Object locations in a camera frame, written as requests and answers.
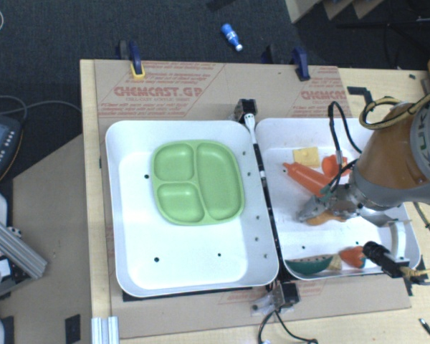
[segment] blue bottle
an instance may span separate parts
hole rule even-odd
[[[228,42],[236,48],[236,51],[242,51],[243,46],[239,43],[237,33],[232,29],[230,24],[223,24],[221,26],[221,32],[224,34]]]

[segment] blue clamp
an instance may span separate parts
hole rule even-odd
[[[307,67],[307,54],[302,47],[298,46],[293,49],[292,61],[290,64],[298,65],[296,73],[302,82],[310,79],[309,69]]]
[[[143,69],[142,60],[140,59],[137,42],[129,41],[129,45],[127,45],[125,40],[120,40],[116,47],[116,57],[130,60],[130,68],[135,79],[145,76],[145,69]]]

